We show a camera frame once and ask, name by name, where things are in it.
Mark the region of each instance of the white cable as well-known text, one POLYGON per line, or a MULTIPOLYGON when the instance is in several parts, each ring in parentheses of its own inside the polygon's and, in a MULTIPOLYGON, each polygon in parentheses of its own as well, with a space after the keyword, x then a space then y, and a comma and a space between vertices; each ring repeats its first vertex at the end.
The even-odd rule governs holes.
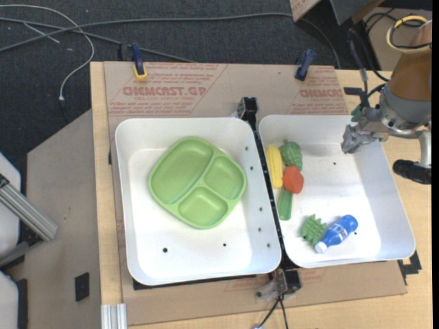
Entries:
MULTIPOLYGON (((66 16, 65 14, 63 14, 62 12, 59 12, 53 8, 46 8, 45 6, 37 6, 37 5, 25 5, 25 4, 11 4, 11 5, 0 5, 0 8, 36 8, 36 9, 41 9, 41 10, 46 10, 46 11, 50 11, 50 12, 55 12, 56 14, 59 14, 61 17, 65 18, 66 20, 68 20, 70 23, 72 23, 74 26, 79 27, 78 24, 72 20, 70 17, 66 16)), ((59 100, 60 101, 64 101, 64 95, 63 90, 64 90, 64 86, 67 83, 67 81, 70 79, 70 77, 72 75, 74 75, 76 72, 78 72, 80 69, 84 68, 87 64, 90 63, 90 61, 93 59, 93 57, 95 56, 95 46, 93 45, 92 41, 90 40, 90 38, 83 34, 85 39, 87 39, 88 43, 91 46, 91 55, 88 58, 88 60, 86 62, 84 62, 81 66, 79 66, 78 68, 74 69, 72 72, 70 72, 62 81, 61 83, 61 87, 60 87, 60 97, 59 100)))

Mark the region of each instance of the green plate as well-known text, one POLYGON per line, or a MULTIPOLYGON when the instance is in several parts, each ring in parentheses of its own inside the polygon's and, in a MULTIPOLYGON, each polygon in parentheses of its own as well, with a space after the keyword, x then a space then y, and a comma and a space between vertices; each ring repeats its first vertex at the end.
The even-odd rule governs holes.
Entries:
POLYGON ((244 170, 205 140, 183 138, 160 158, 148 178, 152 197, 185 223, 199 229, 220 224, 241 199, 244 170))

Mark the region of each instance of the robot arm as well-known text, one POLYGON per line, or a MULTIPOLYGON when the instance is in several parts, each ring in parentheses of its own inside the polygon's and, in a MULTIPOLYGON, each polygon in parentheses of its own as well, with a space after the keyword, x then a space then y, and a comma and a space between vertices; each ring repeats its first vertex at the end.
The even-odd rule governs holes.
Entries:
POLYGON ((418 139, 419 162, 397 160, 394 172, 421 184, 431 184, 431 59, 432 21, 419 16, 398 20, 388 32, 388 44, 402 52, 392 77, 381 89, 375 108, 364 106, 355 126, 347 125, 342 151, 353 154, 361 146, 375 140, 385 141, 389 135, 418 139), (392 41, 393 32, 406 21, 423 24, 408 46, 392 41))

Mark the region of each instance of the cable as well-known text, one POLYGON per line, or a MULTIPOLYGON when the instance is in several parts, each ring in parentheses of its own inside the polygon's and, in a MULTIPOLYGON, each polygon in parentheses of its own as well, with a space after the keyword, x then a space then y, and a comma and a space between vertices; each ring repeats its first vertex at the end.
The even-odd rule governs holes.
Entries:
POLYGON ((390 17, 391 19, 393 19, 394 21, 396 20, 396 18, 394 18, 394 17, 392 17, 392 16, 390 16, 390 15, 388 15, 389 13, 391 13, 391 11, 393 11, 393 10, 395 10, 395 8, 391 8, 390 10, 388 10, 387 12, 377 12, 377 13, 374 13, 374 14, 372 14, 372 15, 370 15, 369 17, 368 17, 368 19, 366 20, 366 22, 365 22, 365 24, 366 24, 366 26, 369 24, 369 22, 370 22, 370 20, 372 19, 372 17, 374 17, 374 16, 378 16, 378 15, 381 15, 381 17, 379 17, 370 27, 369 27, 369 31, 370 31, 370 29, 372 29, 372 27, 378 22, 378 21, 380 21, 383 17, 385 17, 385 16, 387 16, 387 17, 390 17))
MULTIPOLYGON (((396 22, 398 19, 397 17, 392 16, 391 11, 395 10, 394 8, 391 8, 390 10, 388 10, 387 12, 375 12, 374 14, 371 14, 367 20, 364 21, 364 24, 366 25, 366 33, 367 35, 369 35, 370 31, 372 30, 372 28, 384 17, 388 17, 389 19, 393 20, 394 22, 396 22), (372 25, 369 25, 369 22, 372 18, 379 16, 379 18, 377 18, 374 23, 372 23, 372 25)), ((422 23, 415 23, 415 24, 411 24, 411 23, 407 23, 404 22, 403 24, 406 27, 420 27, 422 25, 422 23)))
POLYGON ((427 22, 427 19, 425 17, 422 16, 416 16, 416 15, 409 15, 409 16, 405 16, 402 17, 401 19, 396 20, 396 22, 393 24, 393 26, 388 30, 385 39, 388 43, 388 45, 397 50, 400 51, 401 53, 418 53, 418 52, 424 52, 426 50, 429 50, 433 47, 433 42, 428 42, 425 44, 421 44, 421 45, 415 45, 415 46, 411 46, 411 45, 396 45, 393 42, 393 34, 394 32, 400 27, 402 26, 406 21, 418 21, 421 22, 422 24, 427 22))
POLYGON ((263 319, 263 321, 256 326, 254 329, 260 329, 263 327, 263 325, 265 324, 265 322, 268 320, 268 318, 270 318, 270 316, 272 315, 272 313, 274 312, 274 310, 276 309, 277 305, 281 304, 281 308, 282 308, 282 314, 283 314, 283 320, 285 322, 285 327, 286 329, 288 328, 288 321, 287 321, 287 313, 285 312, 285 307, 283 305, 283 295, 280 295, 279 297, 276 298, 276 302, 274 303, 273 307, 270 309, 270 311, 267 313, 267 315, 265 316, 265 318, 263 319))
MULTIPOLYGON (((63 27, 59 27, 59 26, 56 26, 56 25, 48 25, 48 24, 45 24, 45 23, 32 22, 32 21, 24 21, 24 20, 21 20, 21 19, 4 19, 3 17, 0 17, 0 21, 24 24, 24 25, 28 25, 28 26, 36 25, 36 26, 39 26, 39 27, 46 27, 46 28, 52 28, 52 29, 58 29, 58 30, 64 29, 63 27)), ((118 44, 118 45, 121 44, 120 40, 115 40, 115 39, 112 39, 112 38, 109 38, 109 37, 106 37, 106 36, 100 36, 98 34, 84 32, 83 30, 73 29, 73 30, 71 30, 69 32, 76 33, 76 34, 82 34, 82 35, 88 36, 90 38, 100 39, 100 40, 103 40, 103 41, 106 41, 106 42, 111 42, 113 44, 118 44)), ((171 59, 175 59, 175 60, 179 60, 179 61, 183 61, 183 62, 195 62, 194 60, 190 60, 188 58, 182 58, 180 56, 170 55, 168 53, 163 53, 163 52, 159 52, 159 51, 155 51, 155 50, 151 50, 151 49, 146 49, 145 47, 139 47, 139 49, 141 51, 144 51, 144 52, 152 53, 152 54, 159 55, 159 56, 165 56, 166 58, 171 58, 171 59)))
POLYGON ((369 93, 368 93, 368 98, 370 97, 370 96, 372 96, 374 93, 376 93, 376 92, 379 92, 379 91, 381 91, 381 89, 382 88, 384 88, 384 86, 385 86, 385 83, 382 83, 382 84, 380 84, 380 85, 378 85, 378 86, 375 86, 369 93))
MULTIPOLYGON (((30 38, 21 42, 16 42, 15 44, 8 45, 7 47, 0 48, 0 52, 7 51, 14 49, 15 47, 20 47, 22 45, 26 45, 30 42, 34 42, 37 40, 40 40, 42 38, 45 38, 47 36, 54 36, 59 33, 63 32, 70 32, 75 29, 84 29, 84 28, 90 28, 90 27, 101 27, 105 25, 114 25, 114 24, 127 24, 127 23, 142 23, 142 22, 199 22, 199 21, 205 21, 205 22, 211 22, 211 21, 231 21, 236 19, 251 19, 251 18, 258 18, 258 17, 265 17, 265 16, 283 16, 283 17, 289 17, 292 18, 291 14, 283 13, 283 12, 262 12, 258 14, 242 14, 237 16, 223 16, 223 17, 175 17, 175 18, 160 18, 160 19, 153 19, 153 18, 145 18, 145 19, 122 19, 122 20, 116 20, 116 21, 102 21, 102 22, 94 22, 94 23, 87 23, 83 25, 76 25, 73 27, 66 27, 59 30, 56 30, 54 32, 50 32, 46 34, 45 36, 36 36, 34 38, 30 38)), ((16 20, 14 19, 6 19, 2 18, 2 21, 10 21, 14 22, 16 20)))
MULTIPOLYGON (((84 34, 84 35, 87 35, 87 36, 91 36, 93 38, 100 38, 102 40, 106 40, 106 41, 113 42, 113 43, 120 43, 120 42, 117 42, 116 40, 112 40, 112 39, 109 39, 109 38, 106 38, 106 37, 98 36, 97 34, 91 34, 91 33, 83 32, 81 29, 84 29, 86 27, 99 27, 99 26, 103 26, 103 25, 124 24, 124 23, 231 21, 231 20, 235 20, 235 19, 250 19, 250 18, 257 18, 257 17, 264 17, 264 16, 284 16, 284 17, 289 17, 289 18, 293 17, 291 14, 287 14, 287 13, 283 13, 283 12, 262 12, 262 13, 257 13, 257 14, 242 14, 242 15, 237 15, 237 16, 223 16, 223 17, 182 17, 182 18, 163 18, 163 19, 150 19, 150 18, 147 18, 147 19, 126 19, 126 20, 117 20, 117 21, 104 21, 104 22, 89 23, 89 24, 78 26, 78 29, 80 30, 81 34, 84 34)), ((24 23, 24 21, 22 21, 22 20, 7 19, 7 18, 0 18, 0 21, 24 23)), ((332 52, 334 54, 337 68, 340 69, 341 68, 340 59, 338 57, 337 51, 335 50, 335 47, 333 46, 331 41, 328 39, 328 37, 324 34, 324 32, 319 27, 317 27, 312 22, 310 22, 308 20, 305 20, 305 19, 302 19, 302 21, 304 21, 305 23, 308 23, 310 26, 315 28, 322 35, 322 37, 326 40, 326 42, 328 43, 328 45, 330 46, 330 48, 331 48, 331 50, 332 50, 332 52)), ((26 23, 30 24, 30 25, 40 25, 42 27, 49 27, 49 28, 56 28, 56 29, 58 29, 57 31, 54 31, 52 33, 46 34, 47 37, 53 36, 54 34, 63 33, 63 32, 77 32, 74 27, 73 28, 72 27, 70 27, 70 28, 62 28, 62 27, 56 27, 56 26, 53 26, 53 25, 44 25, 42 23, 35 23, 35 22, 31 22, 31 21, 26 21, 26 23)), ((27 44, 29 42, 33 42, 33 41, 39 40, 39 39, 44 38, 44 37, 45 36, 39 36, 39 37, 31 38, 31 39, 28 39, 28 40, 24 40, 22 42, 18 42, 18 43, 13 44, 13 45, 9 45, 7 47, 0 48, 0 52, 11 50, 11 49, 13 49, 15 47, 27 44)), ((175 58, 177 60, 183 60, 185 62, 195 62, 193 60, 179 58, 177 56, 172 56, 172 55, 169 55, 169 54, 166 54, 166 53, 159 53, 159 52, 153 51, 153 50, 145 49, 143 51, 150 52, 150 53, 156 53, 158 55, 162 55, 162 56, 166 56, 166 57, 170 57, 170 58, 175 58)))
POLYGON ((335 50, 335 47, 332 45, 332 42, 329 40, 329 38, 326 36, 326 34, 323 33, 323 31, 319 27, 317 27, 314 23, 308 21, 307 19, 301 19, 301 21, 308 23, 310 26, 314 27, 322 35, 322 37, 326 40, 329 47, 332 49, 332 52, 334 53, 335 62, 337 64, 337 69, 341 69, 342 67, 340 65, 340 59, 338 58, 337 51, 335 50))
POLYGON ((279 303, 280 298, 276 298, 276 302, 274 303, 272 309, 267 313, 267 315, 265 316, 265 318, 263 319, 263 321, 255 328, 255 329, 259 329, 262 328, 262 326, 264 325, 264 323, 268 320, 268 318, 270 318, 270 315, 272 315, 272 313, 274 312, 274 310, 277 307, 277 304, 279 303))
MULTIPOLYGON (((74 27, 73 27, 74 29, 78 29, 79 31, 82 31, 81 27, 74 20, 72 20, 70 17, 66 16, 62 12, 57 11, 57 10, 55 10, 53 8, 46 8, 45 6, 37 6, 37 5, 24 5, 24 4, 0 5, 0 8, 34 8, 34 9, 40 9, 40 10, 46 10, 46 11, 54 12, 56 14, 59 14, 64 19, 68 20, 70 23, 72 23, 74 25, 74 27)), ((46 37, 50 37, 50 36, 48 34, 44 34, 44 35, 40 35, 38 38, 46 38, 46 37)), ((59 101, 60 101, 60 105, 61 105, 61 108, 62 108, 62 111, 63 111, 63 115, 66 118, 67 122, 69 122, 69 120, 68 120, 67 114, 66 114, 66 104, 65 104, 65 98, 64 98, 64 95, 63 95, 65 84, 67 83, 67 81, 70 79, 70 77, 72 75, 74 75, 80 69, 84 68, 87 64, 89 64, 90 61, 95 56, 95 47, 94 47, 93 43, 91 42, 90 38, 87 35, 84 35, 84 37, 85 37, 85 39, 87 39, 88 43, 91 46, 91 55, 90 55, 90 57, 88 58, 88 60, 86 62, 84 62, 79 67, 74 69, 72 72, 70 72, 64 78, 64 80, 61 83, 61 87, 60 87, 59 101)))
POLYGON ((364 41, 363 41, 363 40, 361 39, 361 37, 359 36, 359 34, 357 33, 357 31, 356 31, 355 29, 353 29, 353 28, 350 28, 350 29, 348 30, 348 36, 347 36, 347 37, 348 37, 348 43, 349 43, 349 46, 350 46, 350 48, 351 48, 351 52, 353 53, 354 58, 355 58, 356 51, 355 51, 355 44, 354 44, 354 42, 353 42, 352 36, 354 36, 354 37, 357 39, 358 43, 360 44, 361 50, 363 51, 363 54, 364 54, 364 56, 365 56, 365 58, 366 58, 366 61, 367 61, 367 63, 368 63, 368 66, 370 67, 370 69, 372 70, 372 72, 375 73, 375 75, 376 75, 378 78, 380 78, 381 80, 383 80, 383 81, 385 81, 385 82, 388 82, 389 79, 386 78, 386 77, 384 77, 382 74, 380 74, 380 73, 377 71, 377 69, 375 68, 375 66, 373 65, 373 62, 372 62, 372 59, 370 58, 369 52, 368 52, 368 50, 367 50, 367 47, 366 47, 366 45, 364 44, 364 41))
POLYGON ((283 314, 283 321, 285 322, 285 328, 288 328, 288 320, 287 320, 287 313, 285 312, 285 307, 283 305, 283 299, 282 299, 283 295, 279 297, 279 302, 281 303, 281 307, 282 307, 282 314, 283 314))

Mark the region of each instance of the blue clamp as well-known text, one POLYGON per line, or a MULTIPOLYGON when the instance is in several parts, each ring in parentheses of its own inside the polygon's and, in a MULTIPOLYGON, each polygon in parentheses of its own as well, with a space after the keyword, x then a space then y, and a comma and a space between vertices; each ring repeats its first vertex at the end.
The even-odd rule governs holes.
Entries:
POLYGON ((313 59, 315 58, 316 53, 314 50, 312 49, 308 49, 305 52, 305 56, 303 56, 302 59, 302 65, 298 68, 297 72, 296 72, 296 79, 298 80, 305 80, 305 77, 307 76, 308 73, 308 67, 311 64, 311 62, 313 61, 313 59))
POLYGON ((143 64, 142 53, 139 47, 137 46, 137 44, 135 43, 131 44, 131 49, 132 49, 132 60, 134 61, 134 64, 132 66, 132 68, 134 69, 134 75, 136 76, 138 81, 140 82, 145 81, 147 77, 147 73, 146 73, 145 65, 143 64))

